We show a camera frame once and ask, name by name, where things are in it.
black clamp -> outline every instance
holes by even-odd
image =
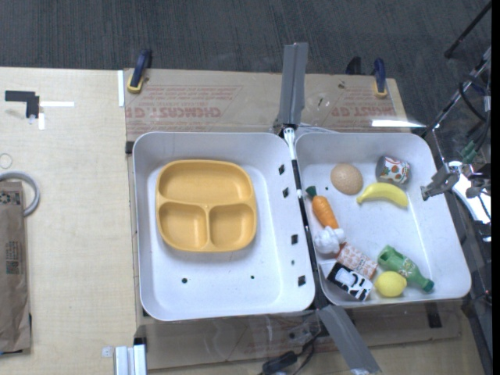
[[[388,90],[385,87],[385,64],[383,59],[375,60],[372,75],[375,76],[375,82],[373,82],[375,95],[378,98],[385,98],[388,95]]]
[[[40,97],[34,91],[5,91],[6,102],[25,102],[26,118],[38,118]]]
[[[144,80],[142,73],[151,65],[151,53],[152,51],[149,49],[141,50],[139,58],[137,59],[137,64],[135,65],[134,73],[130,75],[127,82],[127,90],[130,93],[139,93],[141,91]]]

gray metal bar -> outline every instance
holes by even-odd
[[[305,106],[304,83],[308,52],[307,43],[294,43],[284,47],[280,111],[277,117],[280,125],[300,124]]]
[[[375,358],[342,307],[329,305],[322,308],[318,315],[352,373],[381,373]]]

yellow plate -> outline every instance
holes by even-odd
[[[163,240],[179,250],[239,250],[257,228],[252,180],[231,162],[170,162],[156,180],[156,223]]]

carrot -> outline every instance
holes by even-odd
[[[332,229],[339,228],[334,211],[331,209],[328,199],[324,196],[319,196],[314,186],[308,187],[305,191],[312,198],[312,212],[321,225]]]

toy lemon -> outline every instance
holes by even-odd
[[[373,286],[385,297],[398,297],[406,288],[406,278],[395,271],[383,272]]]

